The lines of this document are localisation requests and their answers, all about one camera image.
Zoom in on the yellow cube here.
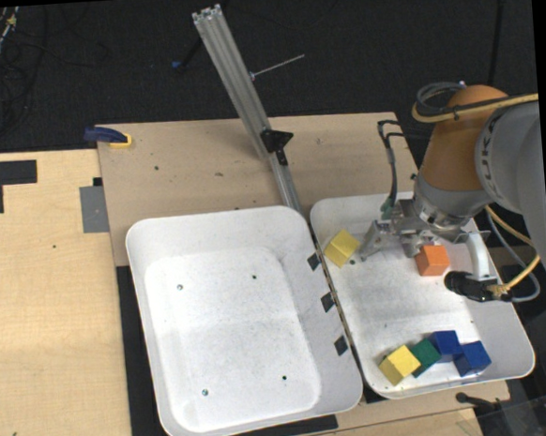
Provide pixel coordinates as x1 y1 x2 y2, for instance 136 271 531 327
321 226 363 271
376 343 423 388

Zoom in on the pale wood board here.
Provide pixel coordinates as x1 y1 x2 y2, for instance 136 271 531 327
94 94 516 436

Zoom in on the green cube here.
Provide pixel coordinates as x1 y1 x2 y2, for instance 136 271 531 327
408 337 445 379

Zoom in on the orange cube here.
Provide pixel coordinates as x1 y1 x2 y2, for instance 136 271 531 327
413 242 452 279

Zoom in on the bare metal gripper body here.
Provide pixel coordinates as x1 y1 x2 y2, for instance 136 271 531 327
377 193 492 251

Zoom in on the black cylinder on white bracket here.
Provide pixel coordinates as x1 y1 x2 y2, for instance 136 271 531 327
439 228 503 305

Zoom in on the white plastic tray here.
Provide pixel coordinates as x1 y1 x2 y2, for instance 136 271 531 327
308 182 538 407
122 199 368 436

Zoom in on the blue cube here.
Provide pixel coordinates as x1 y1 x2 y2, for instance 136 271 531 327
427 328 465 366
451 338 494 380

